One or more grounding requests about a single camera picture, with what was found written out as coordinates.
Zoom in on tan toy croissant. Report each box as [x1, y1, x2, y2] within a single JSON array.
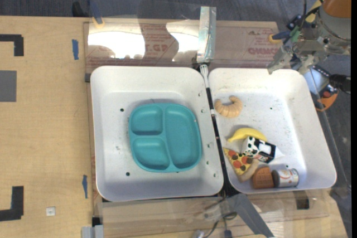
[[214, 95, 244, 119]]

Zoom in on toy pizza slice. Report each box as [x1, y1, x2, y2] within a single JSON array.
[[223, 147, 261, 184]]

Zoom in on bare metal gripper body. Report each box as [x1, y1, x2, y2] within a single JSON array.
[[290, 27, 351, 65]]

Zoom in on brown toy biscuit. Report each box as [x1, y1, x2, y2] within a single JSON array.
[[251, 166, 276, 190]]

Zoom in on yellow banana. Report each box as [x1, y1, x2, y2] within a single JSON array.
[[226, 127, 268, 144]]

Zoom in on teal divided plate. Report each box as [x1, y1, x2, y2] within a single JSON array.
[[128, 103, 203, 173]]

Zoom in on white plastic tray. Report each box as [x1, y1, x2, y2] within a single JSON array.
[[89, 65, 225, 202], [208, 67, 337, 195]]

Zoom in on black cylinder on white bracket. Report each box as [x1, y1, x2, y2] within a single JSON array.
[[305, 65, 351, 94]]

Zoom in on small white and orange can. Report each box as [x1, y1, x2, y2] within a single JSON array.
[[271, 168, 300, 188]]

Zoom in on black and white milk carton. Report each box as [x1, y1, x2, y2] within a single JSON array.
[[240, 135, 286, 164]]

